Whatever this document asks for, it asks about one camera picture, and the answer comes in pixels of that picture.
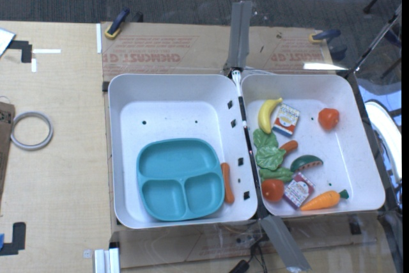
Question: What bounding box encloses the red tomato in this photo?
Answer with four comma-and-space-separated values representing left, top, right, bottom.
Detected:
317, 107, 341, 132
261, 178, 286, 203

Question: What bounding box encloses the brown cardboard piece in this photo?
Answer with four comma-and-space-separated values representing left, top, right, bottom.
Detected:
0, 101, 16, 204

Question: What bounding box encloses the thin black and white rod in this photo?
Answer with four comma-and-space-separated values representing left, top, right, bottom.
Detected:
233, 69, 266, 219

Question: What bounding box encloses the pink and white carton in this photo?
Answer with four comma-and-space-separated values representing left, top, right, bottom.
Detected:
282, 171, 316, 210

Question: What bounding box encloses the white tape roll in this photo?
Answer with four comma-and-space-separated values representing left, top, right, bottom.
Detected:
10, 111, 54, 152

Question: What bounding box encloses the white plastic tray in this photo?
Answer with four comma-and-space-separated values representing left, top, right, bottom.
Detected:
240, 74, 387, 219
107, 73, 259, 230

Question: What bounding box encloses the blue divided plate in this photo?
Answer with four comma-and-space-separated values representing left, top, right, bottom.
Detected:
135, 137, 226, 222

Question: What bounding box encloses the orange sausage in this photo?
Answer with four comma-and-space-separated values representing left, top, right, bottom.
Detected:
278, 139, 299, 158
220, 162, 236, 205

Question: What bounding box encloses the yellow banana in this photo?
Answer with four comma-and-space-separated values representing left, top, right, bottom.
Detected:
258, 97, 284, 135

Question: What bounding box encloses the white red blue carton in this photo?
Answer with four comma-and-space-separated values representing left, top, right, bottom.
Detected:
271, 103, 301, 139

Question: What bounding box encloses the green lettuce leaf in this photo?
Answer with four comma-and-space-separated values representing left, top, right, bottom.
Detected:
255, 144, 287, 171
258, 166, 295, 184
252, 128, 279, 151

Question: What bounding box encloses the brown cardboard board red print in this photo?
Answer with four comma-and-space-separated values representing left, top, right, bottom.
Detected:
100, 21, 385, 270

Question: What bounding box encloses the orange carrot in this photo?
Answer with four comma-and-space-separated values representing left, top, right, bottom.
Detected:
299, 189, 350, 212

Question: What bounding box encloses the green watermelon slice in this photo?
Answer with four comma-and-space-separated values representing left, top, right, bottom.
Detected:
289, 154, 324, 173

